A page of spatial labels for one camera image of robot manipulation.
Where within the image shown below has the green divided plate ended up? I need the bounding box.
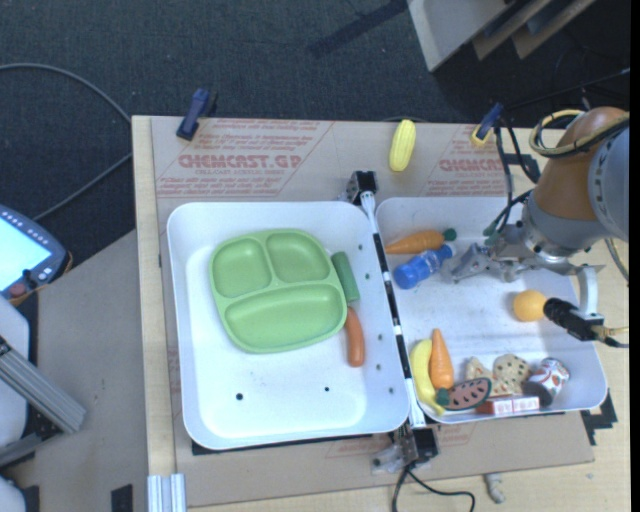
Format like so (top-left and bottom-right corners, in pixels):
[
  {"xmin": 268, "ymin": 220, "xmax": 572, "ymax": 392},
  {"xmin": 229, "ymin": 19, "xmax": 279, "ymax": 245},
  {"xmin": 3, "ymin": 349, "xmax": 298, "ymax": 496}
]
[{"xmin": 207, "ymin": 228, "xmax": 350, "ymax": 355}]

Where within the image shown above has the thin black and white rod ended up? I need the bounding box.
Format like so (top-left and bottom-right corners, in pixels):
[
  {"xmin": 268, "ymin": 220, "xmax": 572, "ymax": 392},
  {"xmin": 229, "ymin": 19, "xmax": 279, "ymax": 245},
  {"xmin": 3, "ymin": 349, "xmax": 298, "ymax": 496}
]
[{"xmin": 360, "ymin": 191, "xmax": 426, "ymax": 427}]

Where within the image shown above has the orange toy sausage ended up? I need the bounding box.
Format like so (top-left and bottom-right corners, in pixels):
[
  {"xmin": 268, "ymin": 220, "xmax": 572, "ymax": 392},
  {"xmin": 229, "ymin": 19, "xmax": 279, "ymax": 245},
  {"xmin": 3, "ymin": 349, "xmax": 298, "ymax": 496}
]
[{"xmin": 343, "ymin": 305, "xmax": 367, "ymax": 368}]

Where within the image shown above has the orange toy fruit ball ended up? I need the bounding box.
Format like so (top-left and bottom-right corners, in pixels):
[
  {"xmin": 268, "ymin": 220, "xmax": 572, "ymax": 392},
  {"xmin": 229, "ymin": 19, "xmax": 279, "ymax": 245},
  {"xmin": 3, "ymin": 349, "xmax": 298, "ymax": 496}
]
[{"xmin": 512, "ymin": 289, "xmax": 549, "ymax": 323}]

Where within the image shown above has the orange carrot with green top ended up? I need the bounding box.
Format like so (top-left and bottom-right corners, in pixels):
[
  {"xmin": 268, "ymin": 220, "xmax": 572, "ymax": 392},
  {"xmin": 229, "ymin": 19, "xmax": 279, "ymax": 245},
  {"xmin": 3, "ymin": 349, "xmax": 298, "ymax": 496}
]
[
  {"xmin": 383, "ymin": 227, "xmax": 458, "ymax": 256},
  {"xmin": 428, "ymin": 327, "xmax": 456, "ymax": 407}
]

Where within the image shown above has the black block with thin wires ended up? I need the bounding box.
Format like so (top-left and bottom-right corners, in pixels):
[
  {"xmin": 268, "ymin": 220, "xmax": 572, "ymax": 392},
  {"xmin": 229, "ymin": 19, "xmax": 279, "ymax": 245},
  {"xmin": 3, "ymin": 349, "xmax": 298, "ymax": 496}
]
[
  {"xmin": 345, "ymin": 170, "xmax": 379, "ymax": 205},
  {"xmin": 392, "ymin": 424, "xmax": 442, "ymax": 468}
]

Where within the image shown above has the brown cardboard board, red print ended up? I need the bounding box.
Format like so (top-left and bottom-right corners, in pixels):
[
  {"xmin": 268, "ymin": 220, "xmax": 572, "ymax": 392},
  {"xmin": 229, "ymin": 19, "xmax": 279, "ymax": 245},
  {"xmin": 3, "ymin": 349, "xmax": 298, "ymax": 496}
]
[{"xmin": 149, "ymin": 117, "xmax": 597, "ymax": 507}]

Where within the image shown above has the beige pizza slice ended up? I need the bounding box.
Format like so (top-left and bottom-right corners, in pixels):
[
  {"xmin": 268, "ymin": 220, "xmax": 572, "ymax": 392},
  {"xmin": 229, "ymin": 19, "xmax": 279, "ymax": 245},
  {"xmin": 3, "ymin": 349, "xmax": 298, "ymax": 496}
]
[{"xmin": 464, "ymin": 355, "xmax": 494, "ymax": 382}]

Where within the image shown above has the orange and white carton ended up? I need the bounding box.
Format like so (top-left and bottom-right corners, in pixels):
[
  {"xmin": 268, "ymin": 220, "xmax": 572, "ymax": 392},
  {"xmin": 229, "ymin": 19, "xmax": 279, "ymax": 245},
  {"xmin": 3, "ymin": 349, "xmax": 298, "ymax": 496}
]
[{"xmin": 475, "ymin": 394, "xmax": 542, "ymax": 416}]

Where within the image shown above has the green toy cucumber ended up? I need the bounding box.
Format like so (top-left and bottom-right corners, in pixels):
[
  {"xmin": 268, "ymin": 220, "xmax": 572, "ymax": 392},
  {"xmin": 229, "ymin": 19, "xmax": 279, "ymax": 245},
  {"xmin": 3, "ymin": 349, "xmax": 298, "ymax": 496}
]
[{"xmin": 330, "ymin": 250, "xmax": 362, "ymax": 303}]

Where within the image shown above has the red watermelon slice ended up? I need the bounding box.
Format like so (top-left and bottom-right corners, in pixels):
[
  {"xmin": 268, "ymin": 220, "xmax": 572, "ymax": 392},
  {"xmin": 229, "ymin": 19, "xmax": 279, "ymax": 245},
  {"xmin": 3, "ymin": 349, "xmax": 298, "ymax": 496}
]
[{"xmin": 444, "ymin": 376, "xmax": 494, "ymax": 413}]

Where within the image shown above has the red and white can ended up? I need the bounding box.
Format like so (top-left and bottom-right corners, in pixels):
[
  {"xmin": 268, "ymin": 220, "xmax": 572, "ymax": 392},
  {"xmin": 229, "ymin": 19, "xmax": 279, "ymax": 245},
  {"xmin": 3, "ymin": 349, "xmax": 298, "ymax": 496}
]
[{"xmin": 524, "ymin": 356, "xmax": 572, "ymax": 407}]

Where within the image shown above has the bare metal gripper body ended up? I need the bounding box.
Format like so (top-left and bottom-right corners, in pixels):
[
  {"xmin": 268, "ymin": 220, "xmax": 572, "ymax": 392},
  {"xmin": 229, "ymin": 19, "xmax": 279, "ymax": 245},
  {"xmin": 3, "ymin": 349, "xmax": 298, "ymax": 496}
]
[{"xmin": 482, "ymin": 223, "xmax": 572, "ymax": 267}]

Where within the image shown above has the yellow toy corn cob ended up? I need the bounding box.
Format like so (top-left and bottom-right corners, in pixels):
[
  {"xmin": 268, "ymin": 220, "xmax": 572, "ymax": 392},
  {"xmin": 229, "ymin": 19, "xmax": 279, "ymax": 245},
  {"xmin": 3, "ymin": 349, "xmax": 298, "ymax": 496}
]
[{"xmin": 388, "ymin": 118, "xmax": 418, "ymax": 173}]

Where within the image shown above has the white plastic tray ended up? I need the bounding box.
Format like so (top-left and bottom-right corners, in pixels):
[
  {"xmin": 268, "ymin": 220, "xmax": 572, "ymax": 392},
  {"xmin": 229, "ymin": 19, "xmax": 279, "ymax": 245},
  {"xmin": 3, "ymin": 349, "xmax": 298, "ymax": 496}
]
[
  {"xmin": 165, "ymin": 200, "xmax": 413, "ymax": 451},
  {"xmin": 374, "ymin": 195, "xmax": 610, "ymax": 426}
]

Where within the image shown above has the blue plastic bottle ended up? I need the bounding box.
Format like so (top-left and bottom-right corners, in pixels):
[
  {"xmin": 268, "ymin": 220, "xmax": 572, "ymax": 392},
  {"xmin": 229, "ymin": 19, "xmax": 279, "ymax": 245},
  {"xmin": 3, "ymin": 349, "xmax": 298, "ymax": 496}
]
[{"xmin": 392, "ymin": 242, "xmax": 458, "ymax": 291}]

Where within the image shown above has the black cylinder on white bracket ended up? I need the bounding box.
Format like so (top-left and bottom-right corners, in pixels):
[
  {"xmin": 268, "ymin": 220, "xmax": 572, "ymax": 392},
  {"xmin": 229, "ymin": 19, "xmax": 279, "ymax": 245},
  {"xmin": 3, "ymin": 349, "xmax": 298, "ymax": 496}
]
[{"xmin": 542, "ymin": 263, "xmax": 607, "ymax": 343}]

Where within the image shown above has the yellow banana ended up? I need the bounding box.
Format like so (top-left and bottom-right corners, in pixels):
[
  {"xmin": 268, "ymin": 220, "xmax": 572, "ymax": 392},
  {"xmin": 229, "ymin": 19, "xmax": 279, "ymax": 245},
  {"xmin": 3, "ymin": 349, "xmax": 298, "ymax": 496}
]
[{"xmin": 409, "ymin": 338, "xmax": 447, "ymax": 417}]

